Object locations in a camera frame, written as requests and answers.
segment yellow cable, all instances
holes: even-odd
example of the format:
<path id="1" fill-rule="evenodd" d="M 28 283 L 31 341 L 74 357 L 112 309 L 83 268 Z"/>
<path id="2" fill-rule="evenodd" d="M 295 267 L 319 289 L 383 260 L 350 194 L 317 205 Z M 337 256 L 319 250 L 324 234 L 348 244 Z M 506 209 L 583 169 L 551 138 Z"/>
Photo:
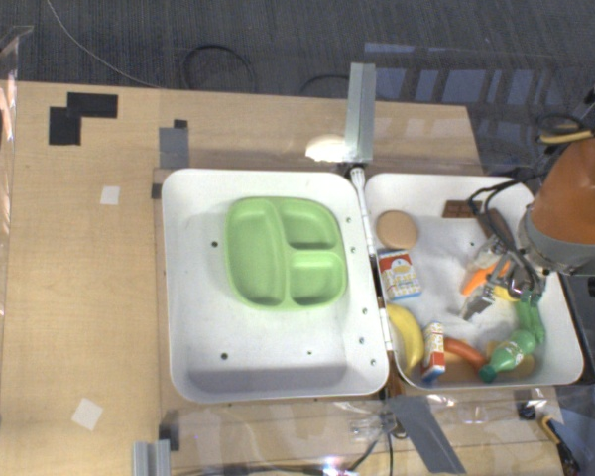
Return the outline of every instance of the yellow cable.
<path id="1" fill-rule="evenodd" d="M 562 136 L 540 136 L 540 140 L 546 145 L 562 145 L 564 143 L 573 143 L 583 139 L 595 138 L 595 130 L 574 132 L 573 134 L 564 134 Z"/>

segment metal bracket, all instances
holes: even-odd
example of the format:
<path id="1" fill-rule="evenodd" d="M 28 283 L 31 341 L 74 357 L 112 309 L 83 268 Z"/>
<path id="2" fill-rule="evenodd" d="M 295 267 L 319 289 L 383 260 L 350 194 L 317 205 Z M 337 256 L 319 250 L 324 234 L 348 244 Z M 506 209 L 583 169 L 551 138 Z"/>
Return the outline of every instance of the metal bracket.
<path id="1" fill-rule="evenodd" d="M 132 448 L 133 476 L 171 476 L 170 442 L 159 440 L 154 444 L 135 442 Z"/>
<path id="2" fill-rule="evenodd" d="M 377 70 L 372 63 L 351 63 L 346 109 L 345 162 L 367 164 L 373 160 Z"/>

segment gray tape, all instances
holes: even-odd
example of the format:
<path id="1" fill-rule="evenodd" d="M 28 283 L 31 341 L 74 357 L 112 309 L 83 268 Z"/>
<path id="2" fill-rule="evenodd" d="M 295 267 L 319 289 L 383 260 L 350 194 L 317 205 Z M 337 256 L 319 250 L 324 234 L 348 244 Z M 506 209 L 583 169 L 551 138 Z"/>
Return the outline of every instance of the gray tape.
<path id="1" fill-rule="evenodd" d="M 388 405 L 429 472 L 466 474 L 467 471 L 432 414 L 426 397 L 399 395 L 388 400 Z"/>
<path id="2" fill-rule="evenodd" d="M 160 166 L 164 170 L 189 167 L 189 142 L 187 129 L 159 129 Z"/>

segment green bottle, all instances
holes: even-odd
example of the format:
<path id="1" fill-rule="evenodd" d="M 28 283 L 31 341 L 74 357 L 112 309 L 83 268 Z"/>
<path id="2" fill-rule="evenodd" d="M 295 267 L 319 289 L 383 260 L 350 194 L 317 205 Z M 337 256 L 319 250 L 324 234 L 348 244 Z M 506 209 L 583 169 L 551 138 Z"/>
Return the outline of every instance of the green bottle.
<path id="1" fill-rule="evenodd" d="M 478 371 L 478 375 L 485 383 L 491 383 L 499 372 L 515 369 L 525 356 L 534 352 L 536 346 L 537 340 L 530 331 L 517 329 L 509 340 L 494 349 L 489 363 Z"/>

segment carrot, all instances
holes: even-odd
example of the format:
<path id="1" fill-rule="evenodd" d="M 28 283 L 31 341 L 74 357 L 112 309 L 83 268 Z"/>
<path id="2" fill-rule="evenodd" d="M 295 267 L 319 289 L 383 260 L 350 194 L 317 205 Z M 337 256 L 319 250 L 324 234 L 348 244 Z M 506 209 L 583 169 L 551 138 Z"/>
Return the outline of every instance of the carrot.
<path id="1" fill-rule="evenodd" d="M 469 362 L 469 364 L 474 367 L 476 372 L 478 372 L 478 370 L 487 363 L 487 358 L 485 358 L 476 349 L 465 342 L 456 340 L 455 338 L 444 337 L 443 350 L 467 360 L 467 362 Z"/>

